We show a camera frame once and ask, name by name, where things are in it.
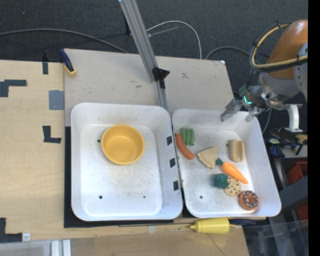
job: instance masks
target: toy donut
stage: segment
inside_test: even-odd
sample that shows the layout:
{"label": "toy donut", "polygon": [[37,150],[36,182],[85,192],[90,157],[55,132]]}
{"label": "toy donut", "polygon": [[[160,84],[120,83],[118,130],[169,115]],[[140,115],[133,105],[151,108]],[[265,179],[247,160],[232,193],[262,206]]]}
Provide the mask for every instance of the toy donut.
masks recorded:
{"label": "toy donut", "polygon": [[259,201],[256,193],[251,190],[245,190],[239,194],[238,203],[244,210],[251,211],[258,207]]}

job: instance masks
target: red object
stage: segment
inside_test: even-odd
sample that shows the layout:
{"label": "red object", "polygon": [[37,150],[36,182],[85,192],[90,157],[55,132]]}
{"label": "red object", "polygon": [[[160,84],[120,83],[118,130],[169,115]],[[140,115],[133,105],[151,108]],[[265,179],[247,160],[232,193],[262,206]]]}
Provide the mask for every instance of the red object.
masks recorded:
{"label": "red object", "polygon": [[[286,173],[286,179],[289,185],[302,179],[308,174],[308,162],[297,162],[296,166]],[[308,220],[308,203],[297,207],[300,220]]]}

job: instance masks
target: bowl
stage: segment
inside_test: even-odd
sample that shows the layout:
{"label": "bowl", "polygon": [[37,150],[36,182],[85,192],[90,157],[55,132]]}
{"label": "bowl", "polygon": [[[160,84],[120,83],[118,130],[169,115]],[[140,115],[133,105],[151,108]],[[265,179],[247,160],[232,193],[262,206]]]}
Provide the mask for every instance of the bowl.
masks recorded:
{"label": "bowl", "polygon": [[127,124],[116,124],[103,133],[101,147],[111,163],[119,166],[131,165],[144,154],[145,140],[136,128]]}

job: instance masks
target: white tray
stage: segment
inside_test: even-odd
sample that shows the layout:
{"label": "white tray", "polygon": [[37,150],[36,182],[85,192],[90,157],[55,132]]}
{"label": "white tray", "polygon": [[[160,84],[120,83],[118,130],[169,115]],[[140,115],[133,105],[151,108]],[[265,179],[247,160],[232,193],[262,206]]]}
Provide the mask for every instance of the white tray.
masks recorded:
{"label": "white tray", "polygon": [[[120,166],[105,157],[98,140],[116,124],[133,126],[143,135],[145,151],[138,162]],[[74,214],[84,221],[176,218],[183,202],[172,135],[170,115],[160,106],[76,105],[71,112]]]}
{"label": "white tray", "polygon": [[172,115],[174,133],[180,128],[193,129],[194,145],[187,146],[195,155],[207,148],[218,146],[217,157],[232,162],[227,144],[229,140],[242,140],[245,159],[232,162],[246,177],[248,184],[241,183],[241,190],[252,190],[259,198],[257,211],[243,210],[237,197],[227,196],[222,188],[214,187],[214,175],[223,173],[220,165],[205,167],[197,156],[186,159],[177,150],[185,205],[197,218],[214,217],[272,217],[281,210],[281,201],[270,167],[260,124],[255,118],[245,121],[247,112],[239,111],[224,122],[222,111],[177,109]]}

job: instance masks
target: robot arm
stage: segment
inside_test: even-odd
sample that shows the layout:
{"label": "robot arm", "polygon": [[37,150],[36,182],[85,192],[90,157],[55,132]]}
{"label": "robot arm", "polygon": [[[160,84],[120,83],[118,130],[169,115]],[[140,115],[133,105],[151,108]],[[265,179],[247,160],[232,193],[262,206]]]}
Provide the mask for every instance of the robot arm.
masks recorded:
{"label": "robot arm", "polygon": [[[258,47],[272,32],[285,27],[266,64],[257,64],[255,57]],[[297,93],[302,92],[308,102],[308,20],[277,23],[267,28],[254,41],[249,57],[253,70],[259,72],[257,85],[245,85],[240,89],[240,100],[232,99],[220,119],[232,117],[242,107],[248,110],[247,122],[253,120],[268,108],[289,112],[290,125],[283,130],[277,127],[275,136],[299,130],[298,108],[301,105],[285,104]]]}

